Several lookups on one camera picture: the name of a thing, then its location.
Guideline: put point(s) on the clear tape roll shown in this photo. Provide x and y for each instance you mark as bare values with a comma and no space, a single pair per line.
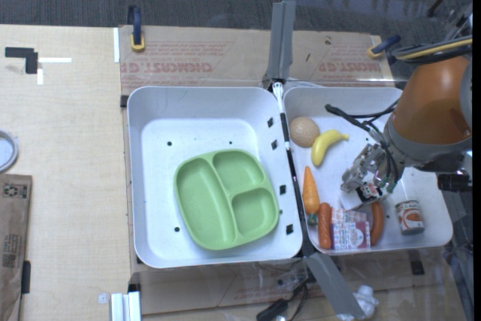
14,152

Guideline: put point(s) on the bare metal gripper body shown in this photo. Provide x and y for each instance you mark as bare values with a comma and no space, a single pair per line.
376,161

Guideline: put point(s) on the pink and white carton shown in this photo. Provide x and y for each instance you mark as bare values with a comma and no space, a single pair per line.
349,233

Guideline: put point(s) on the brown paper packet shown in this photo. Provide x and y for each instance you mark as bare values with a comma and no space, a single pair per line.
11,237

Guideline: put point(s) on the orange carrot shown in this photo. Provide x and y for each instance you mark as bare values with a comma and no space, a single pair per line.
310,191

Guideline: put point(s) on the orange sausage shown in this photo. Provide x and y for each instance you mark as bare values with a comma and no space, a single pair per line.
324,225

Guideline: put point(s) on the black cylinder on white bracket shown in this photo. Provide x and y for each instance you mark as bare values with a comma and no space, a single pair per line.
452,182

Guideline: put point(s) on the small orange and white can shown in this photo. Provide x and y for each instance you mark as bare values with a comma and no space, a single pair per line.
409,218

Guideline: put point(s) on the brown cardboard board red print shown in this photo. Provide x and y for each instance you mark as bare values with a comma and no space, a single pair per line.
225,60

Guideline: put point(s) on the brown sausage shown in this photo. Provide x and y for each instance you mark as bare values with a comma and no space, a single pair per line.
377,223

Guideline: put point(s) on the yellow banana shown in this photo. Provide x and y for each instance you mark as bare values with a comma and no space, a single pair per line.
321,146

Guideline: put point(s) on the crumpled white paper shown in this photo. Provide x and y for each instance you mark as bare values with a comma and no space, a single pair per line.
366,300

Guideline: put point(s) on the green divided plate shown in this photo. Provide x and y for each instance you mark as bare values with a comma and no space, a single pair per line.
210,199

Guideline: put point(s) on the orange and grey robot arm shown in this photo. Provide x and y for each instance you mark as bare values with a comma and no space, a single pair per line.
432,112

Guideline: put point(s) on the white plastic tray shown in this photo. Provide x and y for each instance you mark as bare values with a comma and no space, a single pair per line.
158,176
338,176

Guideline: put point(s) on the black and white cow carton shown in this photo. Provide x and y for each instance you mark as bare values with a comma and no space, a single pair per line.
370,192

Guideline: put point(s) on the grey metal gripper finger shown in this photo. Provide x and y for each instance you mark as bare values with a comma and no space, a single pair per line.
351,180

